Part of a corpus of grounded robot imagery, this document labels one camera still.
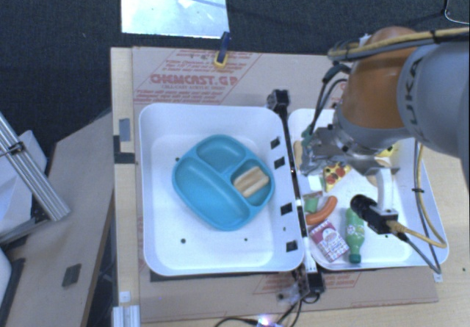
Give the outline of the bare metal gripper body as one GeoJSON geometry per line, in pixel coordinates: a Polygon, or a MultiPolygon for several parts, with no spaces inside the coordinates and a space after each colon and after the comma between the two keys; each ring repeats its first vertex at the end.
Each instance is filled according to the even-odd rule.
{"type": "Polygon", "coordinates": [[[375,157],[399,139],[399,129],[320,127],[302,142],[300,172],[307,176],[340,163],[351,166],[363,176],[373,175],[382,168],[375,157]]]}

